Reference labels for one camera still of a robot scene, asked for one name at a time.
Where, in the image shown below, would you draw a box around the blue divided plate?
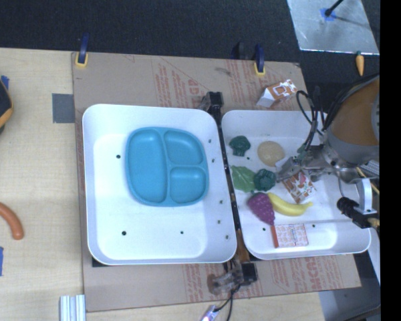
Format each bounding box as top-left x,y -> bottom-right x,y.
125,126 -> 209,208

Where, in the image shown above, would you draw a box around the purple grapes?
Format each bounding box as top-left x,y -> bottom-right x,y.
247,192 -> 276,227

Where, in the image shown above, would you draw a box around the orange and white carton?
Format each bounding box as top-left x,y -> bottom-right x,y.
280,169 -> 318,205
255,78 -> 299,110

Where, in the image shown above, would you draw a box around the white plastic tray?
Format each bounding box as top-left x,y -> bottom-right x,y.
82,103 -> 238,266
221,109 -> 372,261

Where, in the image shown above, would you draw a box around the brown cardboard board red print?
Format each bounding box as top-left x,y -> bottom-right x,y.
71,51 -> 362,313

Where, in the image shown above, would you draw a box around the black block with thin wires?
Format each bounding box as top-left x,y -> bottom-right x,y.
241,262 -> 258,284
206,91 -> 225,112

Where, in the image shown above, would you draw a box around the green lettuce leaf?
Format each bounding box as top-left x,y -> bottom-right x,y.
230,165 -> 257,194

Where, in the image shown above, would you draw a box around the yellow banana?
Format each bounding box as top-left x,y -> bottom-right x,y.
267,192 -> 314,218

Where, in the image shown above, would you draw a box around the green broccoli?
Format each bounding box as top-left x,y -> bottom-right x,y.
228,135 -> 252,157
253,168 -> 277,192

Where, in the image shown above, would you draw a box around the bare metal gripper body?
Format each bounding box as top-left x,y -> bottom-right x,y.
297,144 -> 359,183

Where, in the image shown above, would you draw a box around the orange sausage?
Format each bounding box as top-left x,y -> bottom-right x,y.
0,201 -> 25,241

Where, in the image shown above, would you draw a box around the flat orange and white packet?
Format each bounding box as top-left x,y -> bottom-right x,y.
270,223 -> 310,249

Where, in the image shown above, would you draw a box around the beige round bread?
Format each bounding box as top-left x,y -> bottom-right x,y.
256,140 -> 286,167

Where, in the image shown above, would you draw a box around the black cylinder on white bracket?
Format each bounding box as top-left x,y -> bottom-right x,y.
336,177 -> 380,229

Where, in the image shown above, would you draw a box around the orange carrot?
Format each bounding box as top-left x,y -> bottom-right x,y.
354,49 -> 366,77

